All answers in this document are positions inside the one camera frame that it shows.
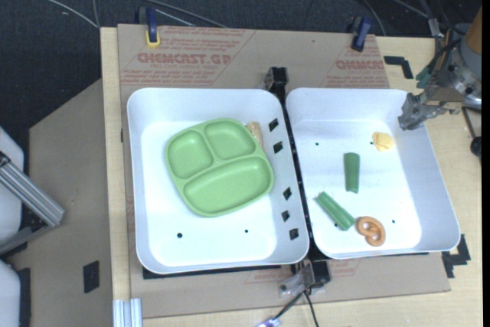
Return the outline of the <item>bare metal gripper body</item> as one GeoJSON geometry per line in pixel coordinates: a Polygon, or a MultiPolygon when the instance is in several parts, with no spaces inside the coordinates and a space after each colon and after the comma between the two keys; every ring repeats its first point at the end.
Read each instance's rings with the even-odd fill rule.
{"type": "Polygon", "coordinates": [[[462,108],[482,110],[482,73],[464,67],[449,67],[419,74],[423,105],[433,115],[457,114],[462,108]]]}

